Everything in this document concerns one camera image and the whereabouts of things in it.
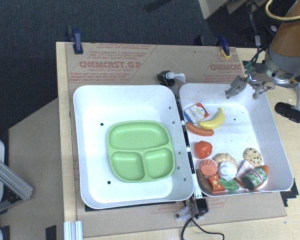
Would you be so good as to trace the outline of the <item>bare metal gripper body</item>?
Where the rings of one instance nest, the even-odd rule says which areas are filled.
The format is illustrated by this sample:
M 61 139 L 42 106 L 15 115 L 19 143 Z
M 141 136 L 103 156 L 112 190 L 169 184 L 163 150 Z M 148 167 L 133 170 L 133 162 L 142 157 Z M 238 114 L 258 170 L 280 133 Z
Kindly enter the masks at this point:
M 295 88 L 299 84 L 296 78 L 300 76 L 300 61 L 289 60 L 280 65 L 272 60 L 248 62 L 246 75 L 247 83 L 254 89 Z

